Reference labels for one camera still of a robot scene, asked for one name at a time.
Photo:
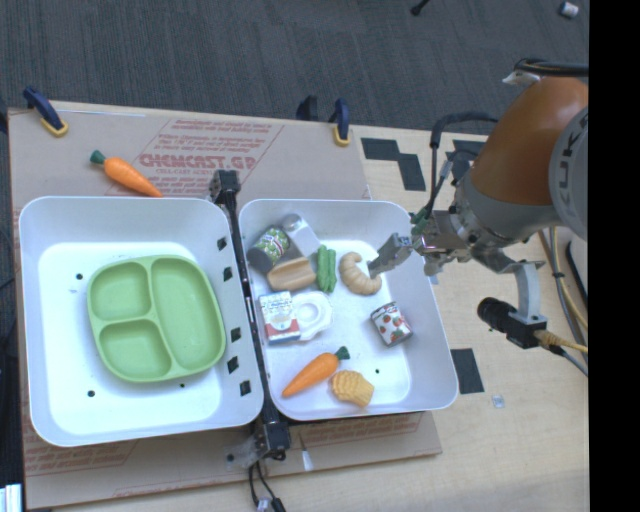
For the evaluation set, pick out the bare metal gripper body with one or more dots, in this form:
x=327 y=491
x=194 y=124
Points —
x=450 y=240

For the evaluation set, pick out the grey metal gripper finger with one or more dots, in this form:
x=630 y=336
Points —
x=392 y=252
x=432 y=270

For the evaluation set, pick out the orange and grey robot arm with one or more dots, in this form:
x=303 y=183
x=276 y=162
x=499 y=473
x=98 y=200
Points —
x=520 y=150

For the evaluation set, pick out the beige croissant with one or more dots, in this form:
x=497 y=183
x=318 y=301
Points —
x=357 y=282

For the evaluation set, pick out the green beans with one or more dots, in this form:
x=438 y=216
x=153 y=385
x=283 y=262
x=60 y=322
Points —
x=326 y=270

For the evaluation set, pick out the strawberry print can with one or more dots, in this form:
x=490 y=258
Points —
x=391 y=325

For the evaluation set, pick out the white plastic tray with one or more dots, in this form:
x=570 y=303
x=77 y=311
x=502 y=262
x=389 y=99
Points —
x=415 y=360
x=60 y=300

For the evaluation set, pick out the grey and white bottle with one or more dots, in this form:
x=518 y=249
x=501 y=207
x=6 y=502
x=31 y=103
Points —
x=302 y=235

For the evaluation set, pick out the white fried egg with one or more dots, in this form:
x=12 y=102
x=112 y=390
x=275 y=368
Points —
x=315 y=315

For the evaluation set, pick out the brown hot dog bun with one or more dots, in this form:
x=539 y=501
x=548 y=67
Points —
x=291 y=275

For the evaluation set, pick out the green pea can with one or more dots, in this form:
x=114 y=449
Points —
x=270 y=247

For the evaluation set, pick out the white and red carton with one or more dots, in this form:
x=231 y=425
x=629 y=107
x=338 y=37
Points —
x=279 y=317

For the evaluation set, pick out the brown cardboard board red print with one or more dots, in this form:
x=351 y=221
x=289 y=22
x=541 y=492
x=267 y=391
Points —
x=310 y=145

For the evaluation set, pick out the yellow ridged toy food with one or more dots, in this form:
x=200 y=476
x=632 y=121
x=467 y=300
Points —
x=352 y=389

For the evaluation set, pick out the orange carrot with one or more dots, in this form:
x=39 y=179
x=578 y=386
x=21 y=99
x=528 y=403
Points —
x=312 y=375
x=127 y=175

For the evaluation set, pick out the thin black rod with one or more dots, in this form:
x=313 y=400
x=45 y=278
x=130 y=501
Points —
x=250 y=310

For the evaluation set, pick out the green divided plate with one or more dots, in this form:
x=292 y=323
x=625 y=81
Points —
x=185 y=310

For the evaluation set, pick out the black cylinder on white bracket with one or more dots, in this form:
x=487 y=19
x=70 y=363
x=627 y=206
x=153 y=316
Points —
x=507 y=320

